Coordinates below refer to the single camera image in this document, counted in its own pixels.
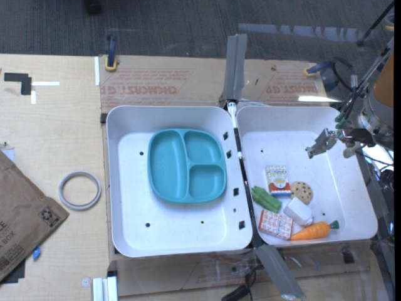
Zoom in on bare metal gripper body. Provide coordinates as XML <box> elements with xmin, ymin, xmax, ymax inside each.
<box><xmin>341</xmin><ymin>115</ymin><xmax>395</xmax><ymax>147</ymax></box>

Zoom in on white plastic tray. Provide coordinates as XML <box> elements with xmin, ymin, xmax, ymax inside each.
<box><xmin>105</xmin><ymin>105</ymin><xmax>254</xmax><ymax>258</ymax></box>
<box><xmin>235</xmin><ymin>105</ymin><xmax>379</xmax><ymax>248</ymax></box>

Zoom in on brown chocolate chip biscuit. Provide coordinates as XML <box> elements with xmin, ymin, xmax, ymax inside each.
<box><xmin>289</xmin><ymin>180</ymin><xmax>315</xmax><ymax>206</ymax></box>

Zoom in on white and red juice carton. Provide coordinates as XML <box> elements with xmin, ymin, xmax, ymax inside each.
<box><xmin>264</xmin><ymin>164</ymin><xmax>293</xmax><ymax>198</ymax></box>

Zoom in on white milk carton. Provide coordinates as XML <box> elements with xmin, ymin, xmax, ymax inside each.
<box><xmin>282</xmin><ymin>196</ymin><xmax>315</xmax><ymax>227</ymax></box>

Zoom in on green toy asparagus bundle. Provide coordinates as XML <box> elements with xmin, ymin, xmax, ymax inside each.
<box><xmin>250</xmin><ymin>184</ymin><xmax>283</xmax><ymax>214</ymax></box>

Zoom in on orange carrot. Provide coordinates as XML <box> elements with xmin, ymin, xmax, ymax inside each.
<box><xmin>289</xmin><ymin>219</ymin><xmax>340</xmax><ymax>241</ymax></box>

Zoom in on orange patterned packet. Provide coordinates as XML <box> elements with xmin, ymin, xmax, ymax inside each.
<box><xmin>257</xmin><ymin>208</ymin><xmax>294</xmax><ymax>241</ymax></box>

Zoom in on blue divided plate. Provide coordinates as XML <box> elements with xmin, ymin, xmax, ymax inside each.
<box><xmin>147</xmin><ymin>127</ymin><xmax>228</xmax><ymax>204</ymax></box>

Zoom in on brown cardboard board red print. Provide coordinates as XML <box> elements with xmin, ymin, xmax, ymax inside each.
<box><xmin>98</xmin><ymin>54</ymin><xmax>372</xmax><ymax>298</ymax></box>

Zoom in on white tape roll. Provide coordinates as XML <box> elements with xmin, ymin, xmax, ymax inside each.
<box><xmin>58</xmin><ymin>171</ymin><xmax>103</xmax><ymax>212</ymax></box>

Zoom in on brown paper envelope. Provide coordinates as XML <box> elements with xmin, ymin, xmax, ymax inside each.
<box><xmin>0</xmin><ymin>149</ymin><xmax>71</xmax><ymax>283</ymax></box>

